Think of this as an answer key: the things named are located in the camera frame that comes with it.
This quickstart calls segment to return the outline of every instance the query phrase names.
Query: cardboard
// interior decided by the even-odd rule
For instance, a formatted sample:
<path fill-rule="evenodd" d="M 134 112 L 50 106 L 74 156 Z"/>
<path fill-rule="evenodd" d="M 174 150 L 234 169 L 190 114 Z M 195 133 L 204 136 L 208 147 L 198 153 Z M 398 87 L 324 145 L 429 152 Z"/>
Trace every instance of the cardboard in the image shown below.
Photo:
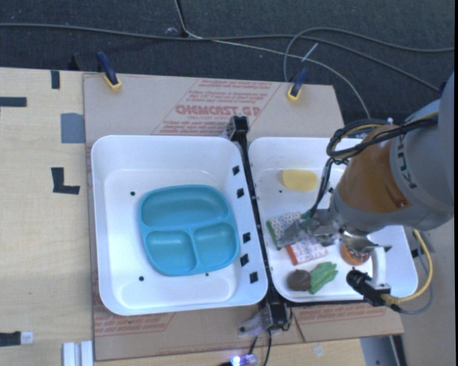
<path fill-rule="evenodd" d="M 83 76 L 85 141 L 89 190 L 89 227 L 95 359 L 248 348 L 253 338 L 240 336 L 237 324 L 258 306 L 117 316 L 98 295 L 95 218 L 89 153 L 109 134 L 224 136 L 233 115 L 246 115 L 248 140 L 262 136 L 329 137 L 343 126 L 334 90 L 303 85 L 297 101 L 286 97 L 288 83 L 120 75 L 110 89 L 102 74 Z M 364 303 L 294 308 L 295 321 L 278 332 L 274 345 L 391 335 L 403 332 L 397 313 Z"/>

